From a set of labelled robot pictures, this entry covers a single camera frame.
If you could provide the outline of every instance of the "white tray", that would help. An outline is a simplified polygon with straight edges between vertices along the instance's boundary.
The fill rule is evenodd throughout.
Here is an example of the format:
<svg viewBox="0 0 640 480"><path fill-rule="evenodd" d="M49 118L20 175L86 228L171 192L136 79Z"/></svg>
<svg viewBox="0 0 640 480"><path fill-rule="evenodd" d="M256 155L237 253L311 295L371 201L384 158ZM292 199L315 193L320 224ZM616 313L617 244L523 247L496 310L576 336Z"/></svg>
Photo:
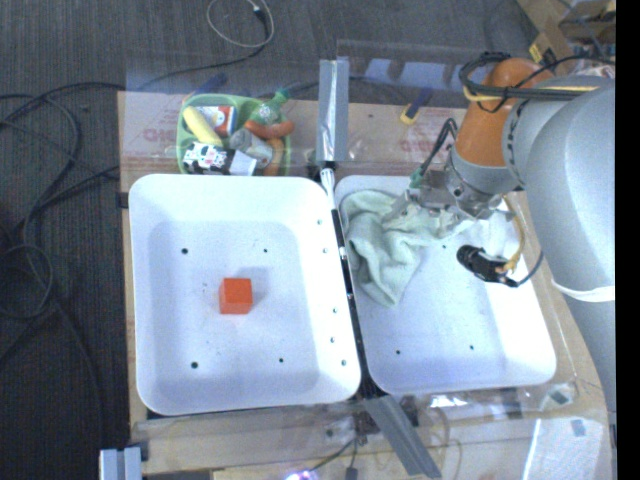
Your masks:
<svg viewBox="0 0 640 480"><path fill-rule="evenodd" d="M303 178L153 174L129 193L140 397L163 415L333 403L360 383L328 200ZM221 315L224 277L254 306Z"/></svg>
<svg viewBox="0 0 640 480"><path fill-rule="evenodd" d="M336 202L357 190L399 195L407 186L407 177L348 176L336 187ZM533 285L484 283L456 259L465 244L489 251L498 242L514 250L515 229L498 221L477 222L426 248L396 308L376 303L355 283L371 377L383 390L446 393L541 384L553 376L556 356ZM513 278L526 274L521 261Z"/></svg>

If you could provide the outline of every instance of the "black connector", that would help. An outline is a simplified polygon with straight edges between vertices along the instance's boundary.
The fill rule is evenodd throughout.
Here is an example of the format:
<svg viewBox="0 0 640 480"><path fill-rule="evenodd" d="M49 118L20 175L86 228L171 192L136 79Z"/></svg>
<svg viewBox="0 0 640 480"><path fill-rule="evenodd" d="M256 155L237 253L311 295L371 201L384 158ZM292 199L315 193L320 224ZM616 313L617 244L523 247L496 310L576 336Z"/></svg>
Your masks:
<svg viewBox="0 0 640 480"><path fill-rule="evenodd" d="M344 474L344 480L358 480L358 470L356 468L348 467Z"/></svg>
<svg viewBox="0 0 640 480"><path fill-rule="evenodd" d="M258 18L264 26L267 26L267 15L260 7L254 8L253 14L256 15L256 18Z"/></svg>
<svg viewBox="0 0 640 480"><path fill-rule="evenodd" d="M506 265L504 258L489 256L482 247L463 245L456 254L458 261L470 272L487 283L502 283L515 288L518 283L500 270Z"/></svg>

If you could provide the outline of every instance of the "wire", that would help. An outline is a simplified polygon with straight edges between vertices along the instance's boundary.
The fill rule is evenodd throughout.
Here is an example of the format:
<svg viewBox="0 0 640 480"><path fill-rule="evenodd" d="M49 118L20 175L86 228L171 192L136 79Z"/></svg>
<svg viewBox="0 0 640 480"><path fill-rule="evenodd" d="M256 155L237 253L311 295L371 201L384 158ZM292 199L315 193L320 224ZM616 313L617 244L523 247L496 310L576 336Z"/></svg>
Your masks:
<svg viewBox="0 0 640 480"><path fill-rule="evenodd" d="M358 454L358 439L353 440L353 454L351 455L351 462L349 463L349 467L352 468L356 462L356 455Z"/></svg>
<svg viewBox="0 0 640 480"><path fill-rule="evenodd" d="M513 214L513 221L515 222L516 229L518 231L518 248L511 255L509 260L502 267L497 269L498 272L506 273L506 272L514 272L516 269L516 266L518 265L518 262L520 261L520 258L522 256L522 251L524 249L524 244L525 244L525 234L524 234L524 228L522 227L522 221L520 220L520 216L516 213L513 205L511 204L507 196L503 195L502 200L507 205L507 208L509 209L509 211Z"/></svg>
<svg viewBox="0 0 640 480"><path fill-rule="evenodd" d="M516 282L516 286L515 286L516 288L518 286L522 286L529 279L531 279L534 275L536 275L536 272L538 272L538 270L540 269L540 265L542 265L542 260L543 259L544 259L544 254L542 253L542 251L540 251L540 254L538 255L538 259L536 260L535 265L533 266L531 271L526 276L524 276L520 281Z"/></svg>
<svg viewBox="0 0 640 480"><path fill-rule="evenodd" d="M571 4L569 4L569 2L567 2L566 0L555 0L555 1L562 4L567 10L571 10ZM598 55L604 57L605 56L604 49L602 48L600 41L598 41L598 38L596 37L593 29L587 24L587 22L582 17L576 18L576 21L586 30L587 34L589 35L589 39L591 39L591 41L593 42L593 46L598 52Z"/></svg>
<svg viewBox="0 0 640 480"><path fill-rule="evenodd" d="M262 5L264 7L264 11L262 11L260 6L258 4L256 4L253 0L243 0L243 1L248 2L249 4L251 4L253 6L253 12L254 13L264 12L264 15L267 16L267 18L269 19L269 33L266 35L264 41L262 41L260 43L255 43L255 44L253 44L253 43L241 43L239 41L231 39L229 36L223 34L214 25L213 20L211 19L211 10L213 9L214 5L217 4L220 1L222 1L222 0L211 0L209 5L207 6L206 16L207 16L207 22L209 23L209 26L222 39L224 39L225 41L227 41L227 42L229 42L231 44L234 44L236 46L240 46L242 48L259 48L261 46L266 46L267 44L269 44L271 42L271 40L273 39L274 33L275 33L275 26L274 26L274 22L273 22L273 14L271 13L271 10L269 9L269 6L267 5L266 0L260 0L260 2L262 2Z"/></svg>
<svg viewBox="0 0 640 480"><path fill-rule="evenodd" d="M451 439L451 424L449 422L449 418L447 418L447 415L445 414L445 412L440 408L440 407L428 407L427 410L433 410L435 413L438 414L438 417L440 418L440 421L442 421L442 427L444 430L444 437L436 434L435 432L432 432L431 435L433 437L436 437L438 439L438 441L440 441L440 449L447 449L449 448L449 444L453 443L458 447L458 460L456 461L456 469L454 471L453 476L451 477L451 480L457 480L458 475L460 474L460 468L462 467L462 455L463 455L463 447L462 447L462 443L458 440L458 439ZM441 461L441 465L440 465L440 470L444 469L444 457L441 455L441 452L438 452L438 458Z"/></svg>
<svg viewBox="0 0 640 480"><path fill-rule="evenodd" d="M520 84L516 86L491 86L484 85L480 83L473 82L470 78L471 74L479 67L485 66L490 63L498 63L502 62L506 59L510 58L510 55L506 53L484 53L478 59L473 60L462 67L459 72L459 78L462 82L463 87L466 87L468 93L472 96L494 96L506 101L509 98L522 98L522 99L543 99L543 100L563 100L569 101L572 100L585 92L589 92L593 90L593 87L582 87L581 90L576 90L576 87L553 87L553 88L522 88L521 85L524 82L520 82ZM553 63L553 66L560 64L561 62L566 62L572 59L589 59L596 62L601 62L604 64L615 65L614 62L609 61L607 59L594 58L592 56L584 55L574 55L570 57L565 57ZM544 66L540 68L541 70L549 69L549 66Z"/></svg>
<svg viewBox="0 0 640 480"><path fill-rule="evenodd" d="M503 98L502 96L488 96L486 94L471 94L471 91L466 85L462 86L462 94L464 94L464 97L467 98L469 101L475 101L475 102L495 101L495 100L501 100Z"/></svg>
<svg viewBox="0 0 640 480"><path fill-rule="evenodd" d="M398 87L395 85L389 84L383 80L378 80L376 78L362 76L362 75L350 75L349 76L349 84L352 82L359 82L363 84L370 84L373 86L377 86L387 91L388 95L395 98L398 102L406 101L406 94L404 94ZM292 97L300 98L300 96L307 90L313 89L314 87L318 87L320 82L318 80L312 82L293 82L290 83L283 88L289 91ZM262 95L261 98L268 97L271 95Z"/></svg>
<svg viewBox="0 0 640 480"><path fill-rule="evenodd" d="M318 462L318 464L316 464L311 469L309 469L309 471L316 471L316 470L320 469L321 467L326 466L330 462L336 460L338 457L340 457L340 455L342 455L345 452L345 450L347 448L349 448L349 446L351 446L351 445L357 446L356 441L357 441L357 438L352 439L347 444L345 444L342 448L340 448L337 452L335 452L333 455L329 455L325 459L323 459L320 462Z"/></svg>
<svg viewBox="0 0 640 480"><path fill-rule="evenodd" d="M442 125L442 128L440 129L440 133L438 134L438 138L436 139L436 142L433 145L433 149L431 150L431 153L420 166L420 171L419 171L420 177L424 176L424 174L427 172L429 165L431 165L431 162L433 161L435 156L438 154L438 151L440 151L445 141L447 140L447 135L451 134L451 136L453 137L453 140L455 140L457 133L458 133L458 125L456 124L453 118L451 117L448 118Z"/></svg>
<svg viewBox="0 0 640 480"><path fill-rule="evenodd" d="M16 286L18 286L18 284L15 283L15 281L17 281L15 275L17 274L20 276L24 276L25 279L31 280L32 282L36 283L39 291L41 292L40 297L36 299L36 303L34 304L33 309L26 312L16 311L13 308L7 307L9 297L2 298L3 302L0 303L0 315L13 320L26 322L27 325L22 328L17 338L14 339L14 341L9 344L8 347L4 348L4 352L0 356L0 364L2 364L2 362L6 360L9 355L17 349L18 345L27 337L30 332L32 332L38 326L42 325L45 320L49 319L52 315L58 315L61 319L62 325L72 336L90 378L90 389L92 391L96 406L96 434L98 449L102 448L104 432L100 388L97 382L95 367L73 322L53 297L54 272L51 260L44 249L27 241L27 227L29 226L31 219L37 212L64 199L67 199L74 194L79 193L79 189L83 188L83 186L86 187L87 184L92 180L103 177L109 180L117 179L117 177L114 177L110 174L111 171L117 168L117 166L112 166L108 169L97 171L88 164L85 164L84 162L78 160L77 154L79 151L81 140L80 126L71 112L64 105L52 99L53 95L63 93L67 90L79 91L88 88L100 87L118 90L123 89L122 86L119 86L117 84L88 82L58 87L37 97L33 97L29 94L18 93L0 95L0 100L29 100L18 109L7 115L4 119L0 120L0 127L10 127L22 133L37 137L39 140L44 140L50 146L53 146L57 150L64 153L64 155L67 157L64 166L60 169L60 171L45 188L45 190L40 194L40 196L36 198L35 202L32 204L25 217L20 220L20 222L12 230L10 230L4 224L0 223L0 231L2 232L3 240L8 244L8 247L5 247L4 250L0 252L0 273L2 273L2 277L0 278L0 288L2 288L2 290L4 291L5 288L14 289ZM56 141L49 137L49 135L35 132L29 128L16 125L12 122L12 120L25 116L40 108L42 105L50 105L56 108L68 122L72 132L71 152L66 151L60 144L56 143ZM55 192L56 186L60 183L66 173L75 165L85 167L93 173L92 176L87 177L84 180L81 180L80 182L77 182L64 190ZM38 293L34 289L29 289L27 291L29 294ZM19 296L16 300L22 303L25 302L24 299L20 299Z"/></svg>
<svg viewBox="0 0 640 480"><path fill-rule="evenodd" d="M258 17L258 19L262 23L262 26L264 28L265 37L268 37L269 29L268 29L267 21L266 21L266 18L264 17L264 14L263 13L262 14L261 13L256 13L256 16ZM267 43L263 44L256 51L250 53L249 55L245 55L244 57L239 57L237 59L232 59L232 60L228 60L228 61L224 61L224 62L218 62L216 64L207 64L206 66L197 66L197 67L193 67L193 68L186 68L186 69L180 69L180 70L177 70L177 71L171 71L170 73L166 73L166 74L161 75L159 77L152 78L151 80L146 81L145 83L139 85L138 87L136 87L133 90L134 91L142 91L142 90L148 88L151 85L154 85L154 84L156 84L158 82L161 82L162 80L166 80L168 78L172 78L174 76L185 75L185 74L188 74L188 73L195 73L197 71L205 71L205 70L208 70L208 69L218 69L218 68L223 68L223 67L226 67L226 66L232 66L234 64L239 64L240 62L244 62L246 60L249 60L249 59L255 57L260 52L262 52L266 46L267 46Z"/></svg>

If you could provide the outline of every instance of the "wooden table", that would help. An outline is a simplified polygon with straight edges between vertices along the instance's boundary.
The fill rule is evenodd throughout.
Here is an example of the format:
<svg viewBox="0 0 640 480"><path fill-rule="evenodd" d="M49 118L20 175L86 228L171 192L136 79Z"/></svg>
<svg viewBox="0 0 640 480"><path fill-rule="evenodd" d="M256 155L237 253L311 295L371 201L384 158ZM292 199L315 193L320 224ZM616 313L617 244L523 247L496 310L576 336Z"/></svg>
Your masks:
<svg viewBox="0 0 640 480"><path fill-rule="evenodd" d="M174 145L181 102L180 95L119 94L122 193L146 174L179 172ZM352 173L408 176L430 151L444 121L453 117L460 123L465 113L464 109L422 109L417 122L406 127L398 119L401 111L401 107L387 105L349 106L350 161L338 168L338 180ZM317 102L290 101L285 112L296 123L289 175L306 176L307 159L312 158L315 147ZM529 235L524 258L531 267L538 245L526 197L510 197L524 217ZM307 468L333 454L350 439L354 414L362 411L357 402L350 401L330 406L150 417L136 389L133 276L126 208L122 225L131 443L143 447L145 475L209 470L211 477L218 480L284 478L286 472ZM569 309L550 279L548 267L543 264L533 283L558 359L552 381L518 390L451 395L450 399L464 402L459 407L436 409L433 397L414 400L421 422L418 433L427 446L433 447L444 478L452 478L457 469L461 479L520 478L527 461L531 462L531 444L539 439L536 429L540 422L546 425L547 432L553 433L557 427L560 435L569 425L567 422L576 419L593 427L595 433L604 432L604 437L591 446L598 457L594 467L602 471L599 475L609 471L607 415L600 382ZM553 390L572 402L554 405L553 397L547 396ZM519 411L509 408L512 402ZM542 450L544 444L538 443L538 448ZM550 445L549 453L559 454L557 448L551 448ZM326 478L343 478L350 460L348 450L342 458L324 466ZM366 445L358 450L356 465L362 478L406 477L391 446L380 434L367 437Z"/></svg>

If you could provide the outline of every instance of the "yellow clip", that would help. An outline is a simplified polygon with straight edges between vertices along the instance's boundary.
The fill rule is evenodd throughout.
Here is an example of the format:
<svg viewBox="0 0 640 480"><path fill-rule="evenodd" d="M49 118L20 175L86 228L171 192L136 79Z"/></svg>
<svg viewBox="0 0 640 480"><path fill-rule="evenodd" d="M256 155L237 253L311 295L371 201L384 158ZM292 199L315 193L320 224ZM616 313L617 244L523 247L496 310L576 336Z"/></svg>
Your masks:
<svg viewBox="0 0 640 480"><path fill-rule="evenodd" d="M418 111L416 110L416 113L413 115L413 117L409 117L407 115L407 111L409 110L409 108L411 107L411 104L407 105L406 107L404 107L404 110L402 111L402 114L400 114L400 121L404 124L406 124L407 126L411 126L413 123L415 123L418 120Z"/></svg>

